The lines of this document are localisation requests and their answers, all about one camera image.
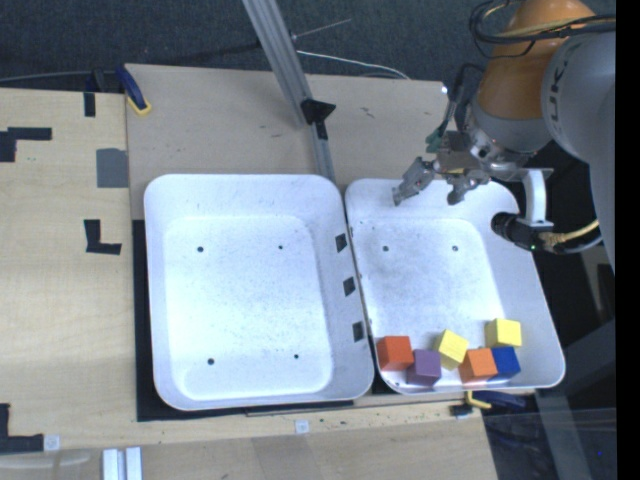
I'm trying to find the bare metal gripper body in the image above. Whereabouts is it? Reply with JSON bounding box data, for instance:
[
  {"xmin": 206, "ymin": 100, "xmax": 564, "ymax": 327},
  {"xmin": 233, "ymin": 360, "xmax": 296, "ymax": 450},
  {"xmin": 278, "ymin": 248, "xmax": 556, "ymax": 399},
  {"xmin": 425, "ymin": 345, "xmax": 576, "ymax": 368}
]
[{"xmin": 432, "ymin": 131, "xmax": 533, "ymax": 183}]

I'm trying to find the thin black and white rod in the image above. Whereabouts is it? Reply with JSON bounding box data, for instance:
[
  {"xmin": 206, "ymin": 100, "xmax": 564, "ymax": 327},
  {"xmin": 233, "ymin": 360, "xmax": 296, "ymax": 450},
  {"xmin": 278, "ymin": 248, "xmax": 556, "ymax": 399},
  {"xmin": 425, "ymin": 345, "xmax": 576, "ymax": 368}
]
[{"xmin": 310, "ymin": 120, "xmax": 337, "ymax": 185}]

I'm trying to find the white plastic tray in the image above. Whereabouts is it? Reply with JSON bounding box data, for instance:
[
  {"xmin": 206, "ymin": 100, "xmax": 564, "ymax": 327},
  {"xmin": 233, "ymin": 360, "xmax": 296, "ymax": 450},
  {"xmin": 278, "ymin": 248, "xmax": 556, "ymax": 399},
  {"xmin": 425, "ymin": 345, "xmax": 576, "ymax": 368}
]
[
  {"xmin": 343, "ymin": 176, "xmax": 567, "ymax": 396},
  {"xmin": 143, "ymin": 172, "xmax": 376, "ymax": 412}
]

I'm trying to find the black block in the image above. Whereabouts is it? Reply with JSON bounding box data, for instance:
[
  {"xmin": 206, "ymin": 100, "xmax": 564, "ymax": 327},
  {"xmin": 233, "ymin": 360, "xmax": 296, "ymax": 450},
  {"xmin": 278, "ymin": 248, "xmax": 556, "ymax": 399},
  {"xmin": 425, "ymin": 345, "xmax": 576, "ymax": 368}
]
[{"xmin": 299, "ymin": 96, "xmax": 337, "ymax": 126}]

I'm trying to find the yellow cube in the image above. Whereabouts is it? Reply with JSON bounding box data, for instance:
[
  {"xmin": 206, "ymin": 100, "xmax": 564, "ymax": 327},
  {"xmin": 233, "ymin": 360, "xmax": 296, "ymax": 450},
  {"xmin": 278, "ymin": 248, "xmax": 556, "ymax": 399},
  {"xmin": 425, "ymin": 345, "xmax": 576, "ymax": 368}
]
[
  {"xmin": 432, "ymin": 329, "xmax": 471, "ymax": 372},
  {"xmin": 483, "ymin": 317, "xmax": 523, "ymax": 350}
]

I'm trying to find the orange cube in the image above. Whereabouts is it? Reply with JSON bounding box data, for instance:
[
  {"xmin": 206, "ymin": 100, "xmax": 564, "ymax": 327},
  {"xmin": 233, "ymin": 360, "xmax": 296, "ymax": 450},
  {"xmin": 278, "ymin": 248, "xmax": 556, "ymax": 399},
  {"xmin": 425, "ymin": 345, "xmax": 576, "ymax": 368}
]
[
  {"xmin": 375, "ymin": 335, "xmax": 416, "ymax": 372},
  {"xmin": 457, "ymin": 347, "xmax": 499, "ymax": 385}
]

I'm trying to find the blue cube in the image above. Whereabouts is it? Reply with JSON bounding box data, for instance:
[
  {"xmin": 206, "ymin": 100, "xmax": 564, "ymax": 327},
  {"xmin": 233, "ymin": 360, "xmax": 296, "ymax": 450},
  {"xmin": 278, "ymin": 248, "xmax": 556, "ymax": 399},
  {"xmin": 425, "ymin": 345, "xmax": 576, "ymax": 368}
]
[{"xmin": 490, "ymin": 345, "xmax": 522, "ymax": 380}]

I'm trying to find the purple cube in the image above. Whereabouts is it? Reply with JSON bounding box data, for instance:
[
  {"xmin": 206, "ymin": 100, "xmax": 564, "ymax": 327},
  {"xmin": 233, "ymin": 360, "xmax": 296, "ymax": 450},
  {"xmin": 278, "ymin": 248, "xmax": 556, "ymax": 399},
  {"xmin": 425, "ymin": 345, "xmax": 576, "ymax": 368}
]
[{"xmin": 405, "ymin": 348, "xmax": 443, "ymax": 387}]

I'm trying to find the pale wood board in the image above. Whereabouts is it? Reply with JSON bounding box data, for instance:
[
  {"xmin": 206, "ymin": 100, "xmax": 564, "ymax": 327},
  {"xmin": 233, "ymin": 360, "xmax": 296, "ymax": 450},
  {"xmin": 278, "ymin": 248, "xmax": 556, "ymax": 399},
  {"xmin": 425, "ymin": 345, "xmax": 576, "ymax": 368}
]
[{"xmin": 123, "ymin": 62, "xmax": 540, "ymax": 420}]

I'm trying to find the black cylinder on white bracket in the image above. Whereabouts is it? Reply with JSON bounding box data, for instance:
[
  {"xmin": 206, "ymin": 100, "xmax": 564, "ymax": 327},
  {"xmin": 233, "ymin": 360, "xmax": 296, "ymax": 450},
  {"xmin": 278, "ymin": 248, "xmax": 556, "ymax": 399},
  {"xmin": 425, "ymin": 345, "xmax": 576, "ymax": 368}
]
[{"xmin": 490, "ymin": 167, "xmax": 557, "ymax": 255}]

